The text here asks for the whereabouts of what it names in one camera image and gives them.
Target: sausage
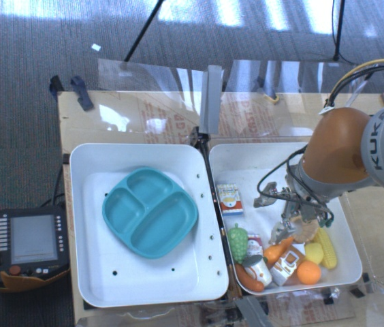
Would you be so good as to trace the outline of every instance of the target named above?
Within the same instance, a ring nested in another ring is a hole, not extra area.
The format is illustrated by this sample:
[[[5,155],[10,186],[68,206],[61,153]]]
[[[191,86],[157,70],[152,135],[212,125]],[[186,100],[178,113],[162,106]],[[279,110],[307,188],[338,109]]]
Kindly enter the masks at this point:
[[[265,289],[265,285],[249,276],[242,265],[235,263],[234,268],[236,269],[236,275],[239,282],[245,286],[245,288],[254,292],[262,292]]]

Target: black pole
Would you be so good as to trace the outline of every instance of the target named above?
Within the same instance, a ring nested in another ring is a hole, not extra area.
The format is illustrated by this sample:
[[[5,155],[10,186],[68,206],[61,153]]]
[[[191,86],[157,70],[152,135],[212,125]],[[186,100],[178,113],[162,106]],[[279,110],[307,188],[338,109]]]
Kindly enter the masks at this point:
[[[150,26],[151,21],[156,16],[156,13],[157,13],[157,11],[159,11],[159,8],[162,6],[163,1],[164,0],[158,0],[156,6],[154,7],[153,11],[151,12],[151,15],[148,17],[148,20],[146,21],[144,27],[140,31],[138,38],[136,39],[135,43],[131,47],[128,55],[125,57],[124,62],[128,62],[130,60],[131,56],[133,55],[133,52],[135,52],[135,49],[138,47],[140,40],[144,37],[144,34],[145,34],[147,28]]]
[[[345,0],[340,0],[340,12],[339,22],[337,26],[337,40],[336,40],[336,51],[333,56],[333,61],[338,61],[340,58],[340,36],[342,35],[342,23],[343,23],[343,12],[345,10]]]

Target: teal plate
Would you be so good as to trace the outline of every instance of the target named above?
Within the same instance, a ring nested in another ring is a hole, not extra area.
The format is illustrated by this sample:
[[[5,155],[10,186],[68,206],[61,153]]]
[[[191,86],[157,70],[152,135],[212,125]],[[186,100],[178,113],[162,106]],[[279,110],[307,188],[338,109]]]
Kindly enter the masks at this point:
[[[103,202],[103,218],[130,250],[160,258],[177,246],[198,219],[191,196],[154,168],[134,170]]]

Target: white tray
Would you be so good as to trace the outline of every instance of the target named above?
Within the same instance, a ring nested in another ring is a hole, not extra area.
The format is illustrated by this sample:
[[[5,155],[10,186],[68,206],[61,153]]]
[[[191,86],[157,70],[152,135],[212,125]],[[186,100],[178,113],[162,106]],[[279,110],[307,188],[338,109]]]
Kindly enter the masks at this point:
[[[223,217],[227,231],[238,223],[249,233],[260,234],[263,245],[268,246],[272,227],[281,220],[285,201],[277,200],[273,205],[254,208],[253,201],[259,196],[257,183],[266,173],[305,144],[304,142],[220,144],[210,150],[209,160],[215,185],[237,184],[244,208],[243,215]],[[301,155],[293,158],[291,165],[297,163],[300,158]],[[287,186],[285,175],[286,165],[271,174],[261,187],[264,188],[268,182],[276,181],[277,189],[280,191],[282,187]],[[251,294],[266,295],[356,282],[362,275],[362,261],[338,198],[331,200],[328,208],[334,213],[334,221],[326,230],[336,250],[337,267],[332,270],[322,268],[321,279],[315,285],[303,285],[298,279],[292,277],[284,286],[280,287],[272,283],[263,292],[257,293],[239,284]]]
[[[195,201],[198,220],[171,252],[132,252],[102,215],[105,195],[140,167],[156,168]],[[227,264],[201,153],[182,144],[82,144],[70,157],[78,287],[95,307],[214,300],[228,288]]]

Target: gray carpet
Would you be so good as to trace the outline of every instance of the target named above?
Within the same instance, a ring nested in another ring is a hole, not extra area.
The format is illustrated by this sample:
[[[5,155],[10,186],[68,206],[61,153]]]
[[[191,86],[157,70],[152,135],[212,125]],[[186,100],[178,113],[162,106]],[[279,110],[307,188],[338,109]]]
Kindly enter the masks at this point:
[[[61,145],[50,78],[59,75],[71,90],[71,77],[80,75],[88,89],[102,89],[98,59],[122,61],[156,2],[0,0],[0,210],[37,207],[52,195]],[[166,0],[130,61],[200,71],[221,65],[226,82],[235,60],[332,61],[340,0],[333,18],[332,3]],[[338,62],[382,58],[384,0],[346,0]],[[384,74],[369,86],[384,91]],[[32,292],[0,293],[0,326],[70,327],[72,309],[66,277]]]

